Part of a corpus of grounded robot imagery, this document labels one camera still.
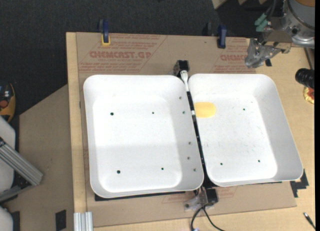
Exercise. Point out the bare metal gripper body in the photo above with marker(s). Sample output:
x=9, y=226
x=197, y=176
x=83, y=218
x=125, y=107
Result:
x=280, y=33

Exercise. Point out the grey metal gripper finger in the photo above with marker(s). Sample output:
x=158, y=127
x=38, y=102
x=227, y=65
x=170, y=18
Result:
x=269, y=51
x=253, y=52

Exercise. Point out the yellow and red round object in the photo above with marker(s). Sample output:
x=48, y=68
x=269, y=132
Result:
x=310, y=96

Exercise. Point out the yellow round biscuit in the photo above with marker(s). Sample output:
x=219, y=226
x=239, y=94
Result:
x=205, y=110

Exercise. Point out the white plastic tray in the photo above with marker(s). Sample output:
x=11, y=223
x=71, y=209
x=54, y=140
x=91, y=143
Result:
x=135, y=140
x=245, y=137

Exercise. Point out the thin black and white rod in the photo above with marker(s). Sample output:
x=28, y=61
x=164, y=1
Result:
x=195, y=122

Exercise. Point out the brown cardboard board, red print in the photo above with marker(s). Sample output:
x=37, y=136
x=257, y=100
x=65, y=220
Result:
x=155, y=52

